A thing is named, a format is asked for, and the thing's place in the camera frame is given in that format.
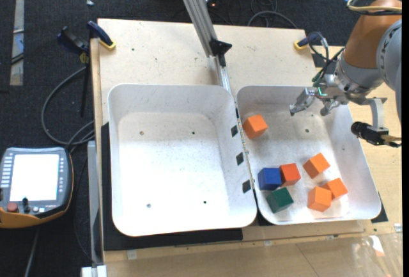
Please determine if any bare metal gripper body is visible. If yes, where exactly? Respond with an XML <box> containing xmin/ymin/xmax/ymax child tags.
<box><xmin>314</xmin><ymin>72</ymin><xmax>353</xmax><ymax>106</ymax></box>

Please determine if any white plastic tray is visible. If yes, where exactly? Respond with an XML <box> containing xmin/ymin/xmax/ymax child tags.
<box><xmin>236</xmin><ymin>85</ymin><xmax>383</xmax><ymax>226</ymax></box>
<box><xmin>107</xmin><ymin>83</ymin><xmax>258</xmax><ymax>237</ymax></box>

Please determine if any orange cube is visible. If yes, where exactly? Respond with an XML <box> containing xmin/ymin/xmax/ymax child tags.
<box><xmin>242</xmin><ymin>114</ymin><xmax>269</xmax><ymax>140</ymax></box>
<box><xmin>320</xmin><ymin>177</ymin><xmax>349</xmax><ymax>201</ymax></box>
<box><xmin>307</xmin><ymin>186</ymin><xmax>333</xmax><ymax>213</ymax></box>
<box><xmin>302</xmin><ymin>152</ymin><xmax>331</xmax><ymax>180</ymax></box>

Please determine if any red cube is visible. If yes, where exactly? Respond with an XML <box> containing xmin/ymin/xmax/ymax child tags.
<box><xmin>279</xmin><ymin>162</ymin><xmax>302</xmax><ymax>187</ymax></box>

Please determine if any blue cube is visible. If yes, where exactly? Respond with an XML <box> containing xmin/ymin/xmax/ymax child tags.
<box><xmin>257</xmin><ymin>167</ymin><xmax>283</xmax><ymax>191</ymax></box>

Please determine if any green cube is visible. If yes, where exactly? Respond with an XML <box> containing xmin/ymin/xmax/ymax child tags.
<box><xmin>265</xmin><ymin>186</ymin><xmax>295</xmax><ymax>214</ymax></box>

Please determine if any pale wood board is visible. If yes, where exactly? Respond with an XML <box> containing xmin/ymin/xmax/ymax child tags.
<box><xmin>90</xmin><ymin>18</ymin><xmax>403</xmax><ymax>262</ymax></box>

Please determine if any black cylinder on white bracket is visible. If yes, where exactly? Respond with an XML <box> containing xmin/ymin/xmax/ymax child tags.
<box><xmin>350</xmin><ymin>97</ymin><xmax>391</xmax><ymax>146</ymax></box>

